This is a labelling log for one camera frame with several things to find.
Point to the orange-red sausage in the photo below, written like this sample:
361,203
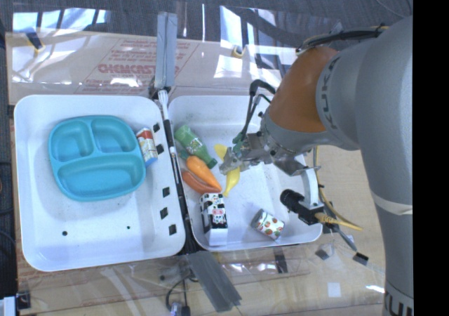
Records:
196,184

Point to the white plastic tray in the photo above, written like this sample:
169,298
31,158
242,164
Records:
252,188
87,230

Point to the white can with tomato print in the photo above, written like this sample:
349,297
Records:
268,224

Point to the black and white cow carton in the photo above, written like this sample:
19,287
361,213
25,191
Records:
214,214

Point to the black cylinder on white bracket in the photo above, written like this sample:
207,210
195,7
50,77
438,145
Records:
298,202

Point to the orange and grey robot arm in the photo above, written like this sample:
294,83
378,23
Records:
368,97

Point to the yellow banana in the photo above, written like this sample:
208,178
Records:
232,181

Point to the green plastic bottle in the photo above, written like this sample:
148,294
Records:
191,142

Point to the red and white carton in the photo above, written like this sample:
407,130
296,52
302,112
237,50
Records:
148,147

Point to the blue divided plate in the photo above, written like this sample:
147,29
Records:
96,167

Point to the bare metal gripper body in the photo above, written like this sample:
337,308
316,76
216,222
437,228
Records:
257,151

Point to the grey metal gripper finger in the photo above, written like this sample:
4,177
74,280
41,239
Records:
234,153
228,166

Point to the brown cardboard board red print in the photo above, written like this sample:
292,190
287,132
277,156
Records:
105,65

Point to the orange carrot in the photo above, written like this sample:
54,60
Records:
201,170

